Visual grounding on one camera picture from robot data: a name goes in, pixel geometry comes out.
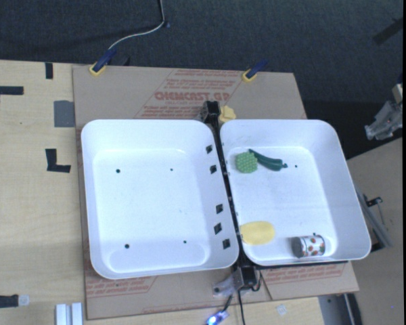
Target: tin can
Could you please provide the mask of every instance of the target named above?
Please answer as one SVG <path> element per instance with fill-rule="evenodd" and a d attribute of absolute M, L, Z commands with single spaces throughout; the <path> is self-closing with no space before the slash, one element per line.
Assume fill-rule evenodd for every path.
<path fill-rule="evenodd" d="M 320 235 L 293 237 L 295 257 L 318 257 L 325 254 L 325 240 Z"/>

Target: cardboard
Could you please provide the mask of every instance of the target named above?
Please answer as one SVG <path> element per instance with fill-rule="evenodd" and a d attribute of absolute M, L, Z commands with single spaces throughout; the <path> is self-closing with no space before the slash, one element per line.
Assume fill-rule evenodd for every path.
<path fill-rule="evenodd" d="M 193 119 L 206 100 L 228 105 L 238 118 L 306 118 L 293 74 L 260 72 L 251 83 L 243 82 L 241 74 L 109 66 L 93 77 L 88 66 L 73 67 L 88 319 L 224 305 L 225 299 L 212 295 L 212 285 L 226 279 L 230 269 L 119 281 L 97 275 L 89 256 L 81 129 L 95 119 Z M 244 303 L 352 292 L 358 288 L 350 263 L 283 267 L 262 274 L 264 285 L 258 292 L 244 293 Z"/>

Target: light wood surface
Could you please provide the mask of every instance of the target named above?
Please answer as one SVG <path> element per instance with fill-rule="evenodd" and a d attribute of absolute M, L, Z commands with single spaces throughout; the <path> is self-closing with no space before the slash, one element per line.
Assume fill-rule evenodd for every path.
<path fill-rule="evenodd" d="M 30 305 L 0 309 L 0 324 L 53 324 L 58 303 L 85 302 L 74 128 L 54 127 L 53 102 L 73 101 L 70 64 L 0 61 L 0 85 L 24 95 L 0 99 L 0 295 L 28 295 Z M 47 172 L 56 148 L 70 173 Z M 203 324 L 218 309 L 150 314 L 85 324 Z M 225 325 L 241 324 L 238 306 Z M 244 306 L 246 323 L 323 325 L 317 298 Z"/>

